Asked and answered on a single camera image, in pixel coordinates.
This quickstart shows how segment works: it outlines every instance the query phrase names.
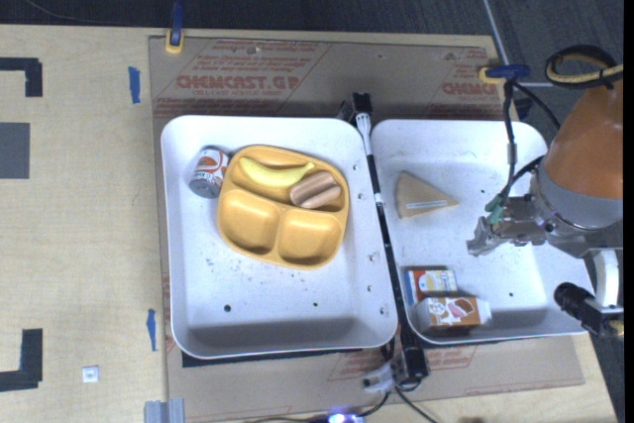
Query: tray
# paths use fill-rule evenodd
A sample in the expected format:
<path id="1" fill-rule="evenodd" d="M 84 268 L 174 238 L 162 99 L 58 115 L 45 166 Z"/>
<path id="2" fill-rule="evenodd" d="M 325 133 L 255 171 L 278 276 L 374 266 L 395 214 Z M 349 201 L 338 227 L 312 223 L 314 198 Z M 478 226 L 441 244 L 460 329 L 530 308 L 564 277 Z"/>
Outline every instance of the tray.
<path id="1" fill-rule="evenodd" d="M 220 236 L 217 199 L 188 187 L 202 147 L 233 157 L 280 147 L 335 167 L 349 189 L 342 243 L 325 265 L 296 269 L 233 250 Z M 378 347 L 396 308 L 370 172 L 359 133 L 335 119 L 183 116 L 160 137 L 171 329 L 188 355 L 215 360 Z"/>
<path id="2" fill-rule="evenodd" d="M 518 168 L 546 152 L 546 143 L 535 129 L 514 123 L 513 130 Z M 442 266 L 454 271 L 462 294 L 477 296 L 491 307 L 490 326 L 449 338 L 420 333 L 409 307 L 410 325 L 422 339 L 455 345 L 584 333 L 553 297 L 564 281 L 591 287 L 583 261 L 550 245 L 503 245 L 478 258 L 467 252 L 466 241 L 473 237 L 484 205 L 506 183 L 507 138 L 502 122 L 387 120 L 375 126 L 370 138 L 403 294 L 407 267 Z M 401 172 L 460 204 L 400 219 L 394 194 Z M 526 193 L 529 178 L 521 178 L 511 195 Z"/>
<path id="3" fill-rule="evenodd" d="M 315 210 L 293 206 L 289 188 L 253 182 L 240 166 L 250 158 L 273 168 L 312 162 L 304 176 L 326 170 L 342 189 L 332 202 Z M 344 239 L 349 193 L 346 179 L 331 164 L 278 147 L 252 146 L 237 152 L 227 167 L 218 201 L 218 230 L 234 250 L 254 259 L 303 269 L 332 260 Z"/>

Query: wooden table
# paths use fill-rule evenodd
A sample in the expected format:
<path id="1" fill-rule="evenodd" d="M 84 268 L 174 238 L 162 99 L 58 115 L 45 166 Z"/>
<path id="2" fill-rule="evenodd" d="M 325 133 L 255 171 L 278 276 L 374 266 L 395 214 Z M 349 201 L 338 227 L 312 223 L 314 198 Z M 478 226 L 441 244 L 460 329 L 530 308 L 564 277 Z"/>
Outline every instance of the wooden table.
<path id="1" fill-rule="evenodd" d="M 18 368 L 22 330 L 44 336 L 43 380 L 37 389 L 0 392 L 2 421 L 143 421 L 147 400 L 167 400 L 148 55 L 148 37 L 163 34 L 0 27 L 0 56 L 36 57 L 44 66 L 43 97 L 25 97 L 23 72 L 0 72 L 0 122 L 31 125 L 30 177 L 0 179 L 0 371 Z M 129 66 L 141 73 L 139 103 L 131 100 Z M 445 422 L 615 421 L 589 337 L 575 337 L 575 346 L 583 385 L 423 406 Z M 91 366 L 99 366 L 98 382 L 82 380 Z M 403 404 L 370 418 L 420 420 Z"/>

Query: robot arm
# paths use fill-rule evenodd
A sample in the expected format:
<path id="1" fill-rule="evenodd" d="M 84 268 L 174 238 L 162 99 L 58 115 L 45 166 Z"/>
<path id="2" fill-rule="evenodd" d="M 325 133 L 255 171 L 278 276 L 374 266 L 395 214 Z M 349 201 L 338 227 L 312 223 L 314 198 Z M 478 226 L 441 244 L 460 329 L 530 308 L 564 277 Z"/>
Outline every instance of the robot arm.
<path id="1" fill-rule="evenodd" d="M 557 65 L 566 59 L 589 61 L 601 70 L 561 76 Z M 506 192 L 486 209 L 495 212 L 478 219 L 467 246 L 471 255 L 479 256 L 507 242 L 548 242 L 575 258 L 592 259 L 596 297 L 565 283 L 555 299 L 590 332 L 611 335 L 623 310 L 616 302 L 614 253 L 623 247 L 623 65 L 601 49 L 573 47 L 549 58 L 546 74 L 554 84 L 585 92 L 547 153 L 516 174 L 515 179 L 532 173 L 529 193 L 508 197 L 509 180 Z"/>

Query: orange divided plate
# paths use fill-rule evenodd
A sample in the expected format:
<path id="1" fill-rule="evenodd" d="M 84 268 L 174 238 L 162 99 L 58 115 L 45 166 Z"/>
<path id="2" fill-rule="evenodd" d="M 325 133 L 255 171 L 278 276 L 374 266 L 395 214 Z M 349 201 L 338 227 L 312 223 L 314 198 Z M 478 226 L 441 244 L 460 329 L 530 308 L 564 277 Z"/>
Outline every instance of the orange divided plate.
<path id="1" fill-rule="evenodd" d="M 247 157 L 275 169 L 313 162 L 304 177 L 329 171 L 341 186 L 335 200 L 307 210 L 290 202 L 290 187 L 271 189 L 252 181 L 240 167 Z M 346 179 L 330 164 L 276 147 L 246 147 L 231 157 L 218 198 L 218 231 L 235 251 L 269 263 L 293 268 L 317 268 L 328 263 L 344 239 L 349 191 Z"/>

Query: banana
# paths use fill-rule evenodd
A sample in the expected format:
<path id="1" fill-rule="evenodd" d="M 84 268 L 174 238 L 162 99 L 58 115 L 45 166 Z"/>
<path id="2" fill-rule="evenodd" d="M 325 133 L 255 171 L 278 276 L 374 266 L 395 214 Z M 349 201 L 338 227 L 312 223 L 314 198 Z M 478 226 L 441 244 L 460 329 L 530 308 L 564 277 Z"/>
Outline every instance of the banana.
<path id="1" fill-rule="evenodd" d="M 252 181 L 271 189 L 290 187 L 301 180 L 307 171 L 315 167 L 313 162 L 307 162 L 300 167 L 273 169 L 249 158 L 240 158 L 238 163 Z"/>

